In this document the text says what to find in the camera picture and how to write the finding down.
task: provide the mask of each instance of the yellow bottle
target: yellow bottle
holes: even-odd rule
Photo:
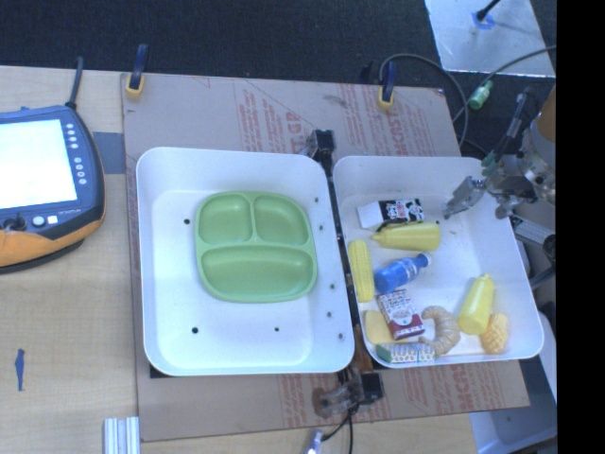
[[[441,242],[439,225],[434,222],[419,222],[403,225],[388,225],[372,236],[383,247],[407,251],[435,251]]]
[[[477,277],[458,314],[458,326],[468,335],[485,333],[492,313],[493,281],[489,274]]]

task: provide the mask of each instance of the green plate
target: green plate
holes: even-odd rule
[[[268,192],[222,192],[196,213],[201,281],[219,299],[274,303],[304,296],[315,285],[313,233],[295,201]]]

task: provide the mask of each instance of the wooden table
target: wooden table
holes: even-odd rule
[[[0,112],[68,100],[74,70],[0,66]],[[93,132],[121,133],[120,73],[85,70],[78,113]],[[123,174],[106,176],[102,227],[65,257],[0,275],[0,451],[101,453],[103,421],[137,415]],[[15,359],[25,351],[24,389]],[[302,452],[309,429],[141,445],[143,453]],[[348,429],[321,446],[347,452]],[[354,452],[476,452],[467,414],[354,425]]]

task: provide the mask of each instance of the cardboard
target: cardboard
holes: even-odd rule
[[[135,167],[158,146],[301,152],[313,130],[332,130],[334,160],[347,155],[459,156],[441,90],[396,88],[393,107],[376,105],[378,86],[260,79],[147,75],[122,106],[130,226],[137,394],[144,442],[332,426],[313,410],[317,389],[337,376],[166,377],[143,347]],[[380,370],[385,397],[355,422],[374,422],[528,405],[518,361]]]

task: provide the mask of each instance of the screen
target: screen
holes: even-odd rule
[[[0,209],[78,198],[59,119],[0,124]]]

